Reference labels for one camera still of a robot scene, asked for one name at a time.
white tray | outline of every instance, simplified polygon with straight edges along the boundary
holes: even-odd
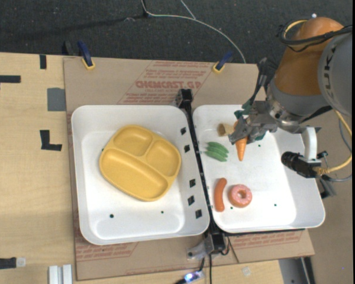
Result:
[[[228,233],[249,233],[270,230],[292,230],[317,227],[325,218],[325,211],[315,179],[305,179],[288,169],[280,161],[286,151],[304,152],[299,134],[283,130],[267,133],[261,141],[248,144],[244,160],[240,162],[235,146],[228,137],[220,137],[217,125],[234,124],[234,112],[240,105],[203,105],[193,113],[210,202],[214,200],[214,186],[225,177],[225,211],[213,209],[216,224]],[[216,141],[229,149],[227,162],[219,162],[204,152],[206,143]],[[253,193],[253,200],[245,208],[232,208],[227,193],[231,185],[244,184]]]
[[[99,169],[99,157],[108,140],[130,124],[161,135],[182,156],[171,188],[154,202],[121,192]],[[180,109],[168,105],[86,105],[72,115],[72,135],[80,230],[89,242],[104,245],[183,237],[199,235],[208,228],[205,195],[186,116]]]

toy sausage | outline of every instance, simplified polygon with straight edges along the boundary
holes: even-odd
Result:
[[[227,180],[222,177],[214,188],[214,208],[216,211],[221,212],[225,210],[223,193],[227,184]]]
[[[229,201],[235,207],[246,207],[253,199],[251,190],[243,184],[234,185],[229,191]]]

white cable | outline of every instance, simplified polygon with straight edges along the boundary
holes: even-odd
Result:
[[[215,27],[213,26],[210,26],[209,24],[205,23],[205,22],[202,22],[200,20],[197,20],[195,18],[195,16],[191,13],[191,11],[188,9],[188,7],[184,4],[184,2],[182,1],[183,5],[185,6],[185,8],[189,11],[189,13],[191,14],[191,17],[186,17],[186,16],[178,16],[178,15],[162,15],[162,14],[153,14],[152,12],[149,12],[147,9],[146,9],[146,6],[143,2],[143,0],[141,0],[141,3],[142,3],[142,7],[143,7],[143,10],[146,14],[148,14],[149,16],[151,17],[159,17],[159,18],[179,18],[179,19],[186,19],[186,20],[191,20],[191,21],[194,21],[194,22],[197,22],[197,23],[200,23],[216,32],[218,32],[220,35],[222,35],[226,40],[228,40],[233,46],[234,48],[238,51],[238,53],[241,55],[242,57],[242,60],[244,63],[246,63],[246,58],[243,56],[243,53],[241,52],[241,50],[238,48],[238,46],[228,37],[226,36],[222,31],[220,30],[217,30]]]

orange carrot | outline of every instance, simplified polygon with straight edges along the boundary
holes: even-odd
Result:
[[[237,148],[237,154],[238,154],[239,161],[243,160],[244,151],[246,149],[246,144],[247,144],[247,139],[248,139],[248,137],[243,138],[243,139],[238,140],[237,142],[235,142],[235,146]]]
[[[219,212],[225,210],[223,193],[226,184],[227,184],[227,180],[224,177],[222,177],[220,180],[218,180],[214,188],[214,208],[216,211]]]

toy carrot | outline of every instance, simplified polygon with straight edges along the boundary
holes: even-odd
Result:
[[[238,140],[237,142],[235,142],[235,146],[237,148],[237,154],[238,154],[239,161],[243,160],[244,151],[246,149],[246,144],[247,144],[247,139],[248,139],[248,137],[243,138],[243,139]]]

